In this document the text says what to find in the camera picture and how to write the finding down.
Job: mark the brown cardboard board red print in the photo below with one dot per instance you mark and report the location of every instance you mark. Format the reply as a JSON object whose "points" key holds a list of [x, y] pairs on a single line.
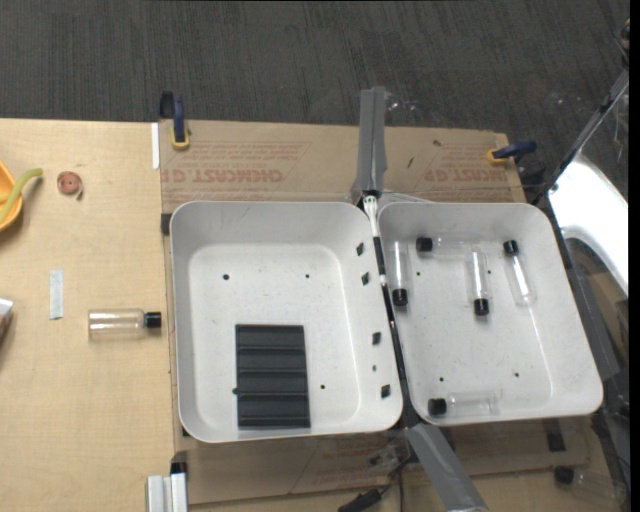
{"points": [[240, 170]]}

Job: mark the clear plastic bottle black cap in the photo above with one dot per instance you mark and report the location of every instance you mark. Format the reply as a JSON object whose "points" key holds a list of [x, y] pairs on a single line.
{"points": [[450, 246], [587, 482], [400, 270], [117, 323], [470, 404], [520, 280], [479, 277]]}

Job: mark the white plastic tray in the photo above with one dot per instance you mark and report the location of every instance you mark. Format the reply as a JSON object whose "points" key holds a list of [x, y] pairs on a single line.
{"points": [[280, 295], [480, 360]]}

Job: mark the orange bowl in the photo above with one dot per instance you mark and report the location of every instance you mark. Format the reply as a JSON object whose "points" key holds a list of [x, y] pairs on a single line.
{"points": [[10, 207]]}

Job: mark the black ribbed rack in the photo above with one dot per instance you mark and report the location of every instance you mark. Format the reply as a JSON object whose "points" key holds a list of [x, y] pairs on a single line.
{"points": [[272, 375]]}

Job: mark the thin black and white rod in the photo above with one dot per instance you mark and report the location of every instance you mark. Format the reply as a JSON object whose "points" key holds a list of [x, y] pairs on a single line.
{"points": [[380, 255]]}

